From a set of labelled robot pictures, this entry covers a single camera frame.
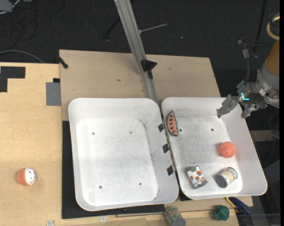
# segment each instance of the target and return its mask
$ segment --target white tray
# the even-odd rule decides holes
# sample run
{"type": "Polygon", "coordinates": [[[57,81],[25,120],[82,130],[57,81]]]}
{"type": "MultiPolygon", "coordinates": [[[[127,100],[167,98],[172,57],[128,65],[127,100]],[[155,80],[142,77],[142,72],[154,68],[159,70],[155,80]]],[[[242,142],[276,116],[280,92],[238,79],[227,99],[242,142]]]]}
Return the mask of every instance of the white tray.
{"type": "Polygon", "coordinates": [[[147,98],[69,104],[75,195],[85,210],[169,203],[179,194],[159,106],[147,98]]]}
{"type": "Polygon", "coordinates": [[[228,196],[262,195],[267,182],[258,159],[241,107],[217,117],[216,109],[225,98],[169,97],[162,102],[166,119],[173,110],[179,135],[169,134],[179,184],[190,199],[206,199],[228,196]],[[219,155],[218,147],[230,141],[236,146],[232,158],[219,155]],[[199,165],[208,183],[194,189],[186,171],[199,165]],[[216,175],[226,167],[238,172],[238,179],[226,188],[215,181],[216,175]]]}

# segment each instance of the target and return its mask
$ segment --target robotic arm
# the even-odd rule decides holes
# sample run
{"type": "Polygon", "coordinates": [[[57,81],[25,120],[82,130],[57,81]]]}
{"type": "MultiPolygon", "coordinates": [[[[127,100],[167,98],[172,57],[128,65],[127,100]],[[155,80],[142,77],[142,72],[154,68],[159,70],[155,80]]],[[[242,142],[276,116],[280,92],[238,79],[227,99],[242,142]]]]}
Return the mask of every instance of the robotic arm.
{"type": "MultiPolygon", "coordinates": [[[[267,33],[276,39],[267,59],[257,71],[256,82],[242,80],[237,85],[237,96],[228,95],[222,102],[222,107],[217,109],[217,116],[232,111],[238,103],[244,106],[242,118],[249,117],[253,111],[264,109],[267,105],[279,108],[279,53],[280,53],[280,29],[274,25],[274,21],[280,19],[277,13],[267,24],[267,33]]],[[[244,57],[248,59],[248,51],[243,51],[244,57]]]]}

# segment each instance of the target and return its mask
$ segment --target wooden table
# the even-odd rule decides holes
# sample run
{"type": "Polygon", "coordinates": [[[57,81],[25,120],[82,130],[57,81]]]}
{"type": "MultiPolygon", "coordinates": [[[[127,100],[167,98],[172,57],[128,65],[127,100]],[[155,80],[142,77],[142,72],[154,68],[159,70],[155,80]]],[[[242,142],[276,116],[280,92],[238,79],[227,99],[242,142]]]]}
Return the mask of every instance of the wooden table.
{"type": "MultiPolygon", "coordinates": [[[[76,97],[147,97],[142,75],[135,72],[132,54],[61,50],[69,65],[0,63],[25,67],[25,79],[8,79],[8,91],[0,93],[0,226],[166,226],[161,213],[110,215],[62,219],[62,120],[68,120],[68,103],[76,97]],[[62,106],[48,106],[46,83],[61,80],[62,106]],[[37,181],[22,186],[16,174],[24,167],[36,170],[37,181]]],[[[153,69],[158,99],[171,96],[219,97],[208,58],[156,56],[147,59],[153,69]]],[[[252,206],[252,197],[239,197],[252,206]]],[[[187,225],[238,225],[234,209],[224,198],[179,199],[187,225]],[[222,204],[230,208],[227,221],[214,220],[212,212],[222,204]]]]}

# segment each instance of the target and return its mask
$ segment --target can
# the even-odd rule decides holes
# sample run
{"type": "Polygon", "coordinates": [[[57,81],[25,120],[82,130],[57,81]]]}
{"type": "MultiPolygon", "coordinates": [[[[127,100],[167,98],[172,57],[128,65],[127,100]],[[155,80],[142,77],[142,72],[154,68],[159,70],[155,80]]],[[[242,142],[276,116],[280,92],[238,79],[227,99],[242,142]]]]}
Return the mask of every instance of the can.
{"type": "Polygon", "coordinates": [[[186,226],[186,221],[175,206],[168,207],[164,212],[164,216],[171,226],[186,226]]]}
{"type": "Polygon", "coordinates": [[[227,167],[221,173],[217,175],[216,183],[218,186],[225,188],[229,186],[238,178],[237,171],[232,167],[227,167]]]}
{"type": "Polygon", "coordinates": [[[187,174],[194,188],[202,187],[208,183],[199,166],[191,167],[187,174]]]}

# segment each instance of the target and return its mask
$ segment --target black bracket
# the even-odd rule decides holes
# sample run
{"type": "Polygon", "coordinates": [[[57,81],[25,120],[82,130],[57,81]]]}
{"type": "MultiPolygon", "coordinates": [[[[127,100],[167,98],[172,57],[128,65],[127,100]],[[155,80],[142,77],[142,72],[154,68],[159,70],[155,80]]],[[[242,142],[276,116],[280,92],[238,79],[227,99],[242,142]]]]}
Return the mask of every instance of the black bracket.
{"type": "Polygon", "coordinates": [[[148,77],[150,79],[153,79],[153,75],[152,75],[151,70],[157,65],[157,63],[153,62],[153,61],[149,61],[147,59],[142,59],[141,64],[142,64],[142,68],[143,68],[144,72],[147,71],[148,77]]]}

